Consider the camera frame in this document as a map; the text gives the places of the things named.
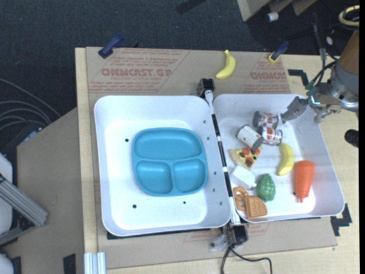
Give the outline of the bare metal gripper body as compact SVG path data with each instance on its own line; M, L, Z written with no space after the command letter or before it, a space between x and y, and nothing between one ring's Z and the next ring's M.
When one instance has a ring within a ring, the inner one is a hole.
M335 79L311 86L306 95L309 97L310 106L314 108L359 111L358 95Z

